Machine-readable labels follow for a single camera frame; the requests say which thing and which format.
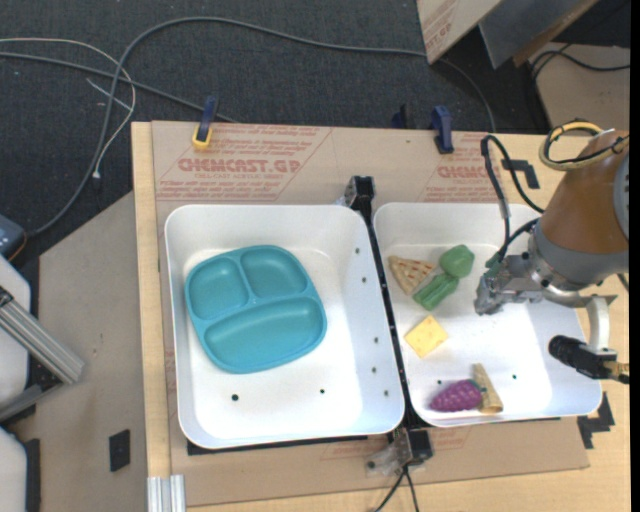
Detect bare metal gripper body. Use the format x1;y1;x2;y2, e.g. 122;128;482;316
487;253;557;306

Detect white plastic tray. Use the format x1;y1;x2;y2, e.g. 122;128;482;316
372;201;604;429
163;203;407;450

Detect green rounded toy block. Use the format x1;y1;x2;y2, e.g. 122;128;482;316
439;243;477;279

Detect light green ribbed toy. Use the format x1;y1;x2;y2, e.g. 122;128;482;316
412;272;461;312

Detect yellow square biscuit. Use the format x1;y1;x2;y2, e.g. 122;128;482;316
403;314;450;360

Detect tan pizza slice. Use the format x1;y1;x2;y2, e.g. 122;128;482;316
387;255;437;296

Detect tan waffle cone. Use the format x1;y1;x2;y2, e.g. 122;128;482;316
471;362;505;416

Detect purple grapes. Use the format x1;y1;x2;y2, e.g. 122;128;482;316
430;378;489;414

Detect brown cardboard board, red print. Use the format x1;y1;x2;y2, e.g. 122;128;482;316
151;119;592;507

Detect blue divided plate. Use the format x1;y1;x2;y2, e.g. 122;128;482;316
184;244;329;375

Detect black cylinder on white bracket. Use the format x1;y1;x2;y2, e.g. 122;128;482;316
541;285;620;381

